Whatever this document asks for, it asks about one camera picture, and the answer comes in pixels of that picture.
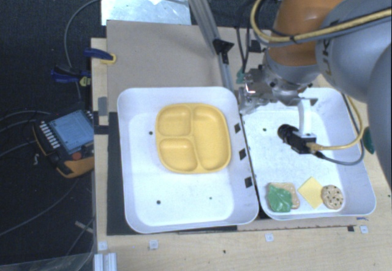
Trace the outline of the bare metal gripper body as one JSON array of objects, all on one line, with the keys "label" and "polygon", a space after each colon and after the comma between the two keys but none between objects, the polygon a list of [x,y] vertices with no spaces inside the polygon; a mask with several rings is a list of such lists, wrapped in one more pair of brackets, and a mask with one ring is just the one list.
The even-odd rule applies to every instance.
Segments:
[{"label": "bare metal gripper body", "polygon": [[238,90],[240,114],[250,114],[261,106],[280,102],[296,106],[306,83],[293,83],[275,74],[269,67],[250,69]]}]

